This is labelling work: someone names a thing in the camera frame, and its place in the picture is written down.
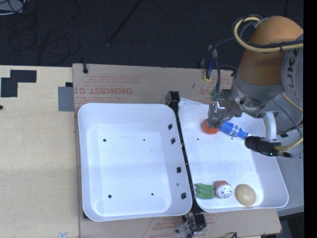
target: cardboard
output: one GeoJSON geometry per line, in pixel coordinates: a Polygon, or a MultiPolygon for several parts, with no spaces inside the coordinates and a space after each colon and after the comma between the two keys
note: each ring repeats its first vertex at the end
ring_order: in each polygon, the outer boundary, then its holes
{"type": "MultiPolygon", "coordinates": [[[[84,218],[81,197],[80,148],[78,138],[79,108],[89,102],[97,103],[163,103],[169,91],[178,91],[180,97],[204,104],[210,103],[217,72],[211,81],[204,81],[204,70],[184,68],[140,67],[124,65],[73,65],[76,155],[79,193],[79,222],[82,238],[176,237],[174,228],[182,224],[181,216],[142,218],[109,222],[94,222],[84,218]]],[[[221,71],[220,88],[230,88],[231,71],[221,71]]],[[[256,209],[238,212],[204,213],[207,227],[195,237],[238,237],[277,234],[281,224],[276,209],[256,209]]]]}

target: plastic bottle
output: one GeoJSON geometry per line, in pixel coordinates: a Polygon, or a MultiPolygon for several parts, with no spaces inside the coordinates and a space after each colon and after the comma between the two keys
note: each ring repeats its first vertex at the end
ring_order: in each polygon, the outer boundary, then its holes
{"type": "Polygon", "coordinates": [[[219,128],[219,130],[227,133],[232,137],[242,137],[243,139],[246,139],[249,135],[248,133],[244,132],[241,127],[229,121],[225,121],[219,128]]]}

